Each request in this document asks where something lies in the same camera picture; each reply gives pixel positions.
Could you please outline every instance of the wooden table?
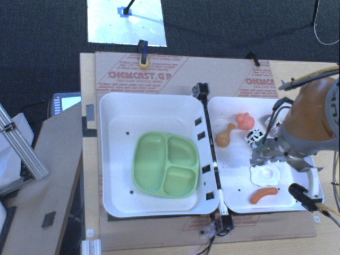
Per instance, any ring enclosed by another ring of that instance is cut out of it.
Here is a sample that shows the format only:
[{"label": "wooden table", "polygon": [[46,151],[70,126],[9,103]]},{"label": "wooden table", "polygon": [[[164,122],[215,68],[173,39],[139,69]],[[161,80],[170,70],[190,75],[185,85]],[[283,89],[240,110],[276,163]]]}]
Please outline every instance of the wooden table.
[{"label": "wooden table", "polygon": [[[290,78],[299,78],[318,69],[324,69],[335,64],[333,63],[312,63],[312,62],[283,62],[270,61],[270,68],[275,80],[276,87],[279,87],[281,80],[289,81]],[[96,78],[95,78],[95,55],[81,54],[81,91],[82,91],[82,116],[86,116],[86,106],[95,103]],[[279,91],[278,96],[296,97],[298,90],[288,92]],[[87,128],[97,128],[97,118],[87,122]],[[322,151],[314,157],[317,166],[324,169],[319,173],[320,183],[325,197],[325,204],[336,209],[333,197],[332,168],[333,152]],[[93,235],[88,235],[87,240],[100,238],[99,225],[99,195],[98,195],[98,166],[97,166],[97,138],[83,138],[83,170],[84,170],[84,199],[85,199],[85,227],[92,229]],[[302,239],[284,239],[255,242],[237,242],[214,244],[210,254],[337,254],[340,248],[338,240],[340,230],[328,218],[319,212],[321,222],[315,223],[317,237]],[[168,248],[148,248],[133,250],[105,251],[105,255],[150,255],[150,254],[196,254],[205,246],[176,246]]]}]

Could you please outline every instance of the green divided plate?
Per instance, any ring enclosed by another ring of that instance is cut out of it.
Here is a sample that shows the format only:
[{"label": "green divided plate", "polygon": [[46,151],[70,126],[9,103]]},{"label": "green divided plate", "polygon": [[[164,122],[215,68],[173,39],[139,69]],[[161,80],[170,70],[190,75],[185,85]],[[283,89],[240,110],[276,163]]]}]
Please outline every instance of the green divided plate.
[{"label": "green divided plate", "polygon": [[139,137],[132,178],[139,190],[159,197],[184,198],[196,189],[199,155],[192,141],[165,132]]}]

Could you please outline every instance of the toy food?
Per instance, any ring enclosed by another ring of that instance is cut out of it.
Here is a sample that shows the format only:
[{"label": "toy food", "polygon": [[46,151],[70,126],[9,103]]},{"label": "toy food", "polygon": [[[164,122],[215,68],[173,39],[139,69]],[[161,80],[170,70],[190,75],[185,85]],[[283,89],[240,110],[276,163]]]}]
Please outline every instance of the toy food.
[{"label": "toy food", "polygon": [[265,196],[277,194],[277,189],[275,187],[266,187],[256,191],[250,198],[250,203],[256,204],[259,200]]},{"label": "toy food", "polygon": [[239,113],[236,115],[237,128],[239,130],[250,130],[255,125],[255,120],[249,115],[249,113]]},{"label": "toy food", "polygon": [[235,128],[236,126],[234,124],[229,123],[225,131],[216,135],[216,145],[219,147],[227,147],[230,143],[230,132]]}]

